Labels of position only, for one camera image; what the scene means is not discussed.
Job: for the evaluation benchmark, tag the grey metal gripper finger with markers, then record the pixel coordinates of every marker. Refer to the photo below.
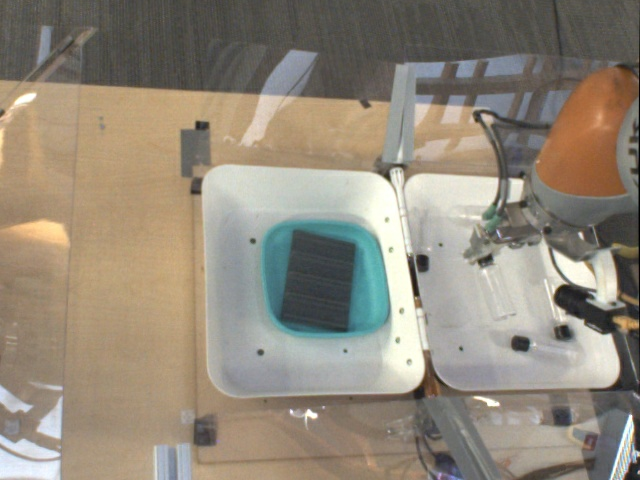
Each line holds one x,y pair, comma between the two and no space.
477,243
491,253

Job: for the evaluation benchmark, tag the dark grey ribbed block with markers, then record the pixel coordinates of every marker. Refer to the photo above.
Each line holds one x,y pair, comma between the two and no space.
320,283

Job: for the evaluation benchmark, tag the clear vial with black cap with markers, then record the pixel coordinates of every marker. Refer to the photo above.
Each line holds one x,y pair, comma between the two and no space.
497,293
521,343
423,262
562,331

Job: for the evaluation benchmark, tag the black cylinder on white bracket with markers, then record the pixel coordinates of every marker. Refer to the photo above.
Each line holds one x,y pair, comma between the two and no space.
595,308

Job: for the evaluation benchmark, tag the teal square bowl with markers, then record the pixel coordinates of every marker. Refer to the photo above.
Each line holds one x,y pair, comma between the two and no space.
372,278

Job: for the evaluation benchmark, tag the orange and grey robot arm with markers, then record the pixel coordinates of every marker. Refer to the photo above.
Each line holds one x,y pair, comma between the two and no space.
585,138

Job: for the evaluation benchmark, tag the white plastic tray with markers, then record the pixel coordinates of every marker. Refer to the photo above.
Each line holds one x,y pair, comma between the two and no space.
460,318
235,278

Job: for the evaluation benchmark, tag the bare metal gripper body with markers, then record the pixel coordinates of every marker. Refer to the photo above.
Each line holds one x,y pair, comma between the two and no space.
520,228

